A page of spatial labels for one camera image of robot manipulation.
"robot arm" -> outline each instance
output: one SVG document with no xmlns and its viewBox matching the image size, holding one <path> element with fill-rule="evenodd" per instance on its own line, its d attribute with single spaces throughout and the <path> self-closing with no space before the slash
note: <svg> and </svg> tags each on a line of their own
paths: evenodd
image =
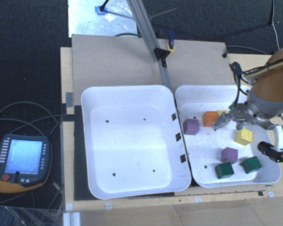
<svg viewBox="0 0 283 226">
<path fill-rule="evenodd" d="M 258 149 L 265 155 L 269 155 L 275 162 L 282 162 L 282 126 L 274 125 L 270 119 L 283 113 L 283 49 L 274 53 L 262 67 L 245 72 L 241 70 L 238 63 L 233 63 L 230 67 L 238 86 L 237 97 L 229 107 L 229 113 L 222 113 L 213 125 L 214 130 L 223 127 L 230 121 L 237 123 L 237 130 L 242 129 L 247 123 L 257 124 L 266 130 L 273 130 L 276 138 L 275 146 L 262 142 L 258 145 Z M 238 103 L 240 80 L 252 85 L 247 94 L 247 101 L 244 103 Z"/>
</svg>

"cube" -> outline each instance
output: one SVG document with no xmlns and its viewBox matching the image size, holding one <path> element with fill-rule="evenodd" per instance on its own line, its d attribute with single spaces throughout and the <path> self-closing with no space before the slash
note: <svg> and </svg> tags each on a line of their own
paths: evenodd
<svg viewBox="0 0 283 226">
<path fill-rule="evenodd" d="M 234 174 L 233 167 L 230 162 L 221 163 L 215 167 L 218 179 L 228 178 Z"/>
<path fill-rule="evenodd" d="M 221 161 L 230 162 L 231 164 L 234 164 L 236 161 L 238 161 L 238 150 L 226 147 L 221 152 Z"/>
<path fill-rule="evenodd" d="M 202 116 L 202 122 L 204 127 L 213 127 L 213 124 L 217 122 L 218 113 L 216 111 L 207 111 Z"/>
<path fill-rule="evenodd" d="M 198 120 L 186 119 L 183 123 L 183 133 L 186 135 L 195 135 L 199 131 Z"/>
<path fill-rule="evenodd" d="M 228 111 L 217 111 L 218 117 L 224 112 L 225 114 L 228 113 Z"/>
<path fill-rule="evenodd" d="M 237 131 L 235 142 L 241 145 L 247 145 L 248 143 L 251 142 L 252 137 L 253 137 L 253 132 L 243 128 Z"/>
<path fill-rule="evenodd" d="M 256 171 L 256 170 L 258 170 L 259 168 L 262 167 L 261 163 L 259 162 L 259 160 L 256 156 L 245 159 L 242 162 L 242 166 L 243 166 L 244 171 L 246 173 L 250 173 L 251 171 Z"/>
</svg>

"green cube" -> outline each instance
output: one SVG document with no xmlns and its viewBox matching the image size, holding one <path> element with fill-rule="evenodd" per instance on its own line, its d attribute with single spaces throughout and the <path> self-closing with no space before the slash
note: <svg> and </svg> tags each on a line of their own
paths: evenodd
<svg viewBox="0 0 283 226">
<path fill-rule="evenodd" d="M 215 167 L 218 179 L 228 178 L 234 174 L 232 164 L 230 162 L 221 163 Z"/>
<path fill-rule="evenodd" d="M 262 167 L 261 163 L 259 162 L 259 160 L 256 156 L 245 159 L 242 162 L 242 166 L 243 166 L 246 173 L 258 170 L 259 168 Z"/>
</svg>

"black floor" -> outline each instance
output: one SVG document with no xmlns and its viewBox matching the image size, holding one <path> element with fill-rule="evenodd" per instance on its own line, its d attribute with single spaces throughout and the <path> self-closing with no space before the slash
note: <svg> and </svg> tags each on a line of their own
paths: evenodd
<svg viewBox="0 0 283 226">
<path fill-rule="evenodd" d="M 222 41 L 268 54 L 278 50 L 275 32 L 267 24 L 272 0 L 143 1 L 150 16 L 178 8 L 152 19 L 162 38 L 172 29 L 176 39 Z M 33 101 L 54 115 L 61 115 L 59 49 L 71 46 L 67 14 L 67 0 L 0 0 L 0 110 L 13 102 Z M 283 0 L 275 3 L 275 28 L 279 46 L 283 48 Z M 236 48 L 229 51 L 256 53 Z M 0 117 L 32 121 L 44 116 L 47 114 L 33 105 L 16 105 Z M 20 125 L 0 121 L 0 137 Z M 37 125 L 48 135 L 55 123 L 48 119 Z M 19 133 L 35 134 L 35 131 L 27 129 Z M 51 140 L 54 163 L 48 183 L 33 194 L 1 205 L 59 207 L 61 195 L 53 185 L 55 182 L 62 186 L 59 130 Z M 0 201 L 14 196 L 17 195 L 0 194 Z"/>
</svg>

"touchscreen display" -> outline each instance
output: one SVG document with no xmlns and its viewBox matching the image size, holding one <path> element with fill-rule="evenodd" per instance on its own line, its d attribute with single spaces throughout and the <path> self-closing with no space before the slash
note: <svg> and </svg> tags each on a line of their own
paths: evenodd
<svg viewBox="0 0 283 226">
<path fill-rule="evenodd" d="M 42 141 L 11 140 L 6 173 L 38 174 Z"/>
</svg>

